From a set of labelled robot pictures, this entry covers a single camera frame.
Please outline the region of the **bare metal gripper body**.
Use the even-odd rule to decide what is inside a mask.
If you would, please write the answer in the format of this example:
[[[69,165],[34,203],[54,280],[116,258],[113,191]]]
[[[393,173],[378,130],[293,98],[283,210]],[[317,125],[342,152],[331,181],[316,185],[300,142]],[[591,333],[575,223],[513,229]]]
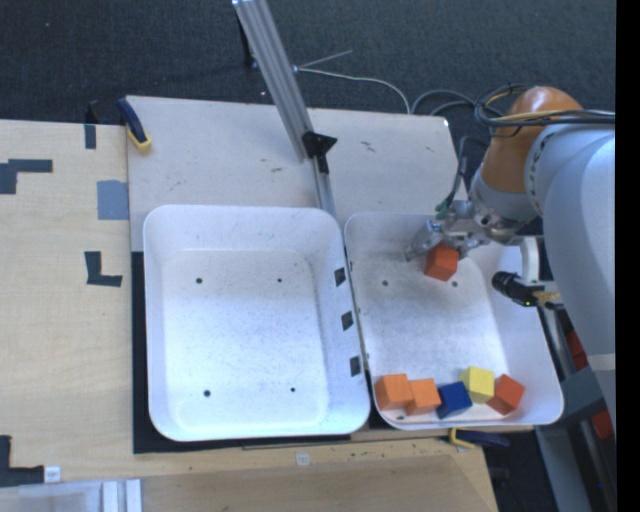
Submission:
[[[435,225],[453,245],[509,244],[524,227],[523,221],[497,214],[471,200],[443,201],[436,207]]]

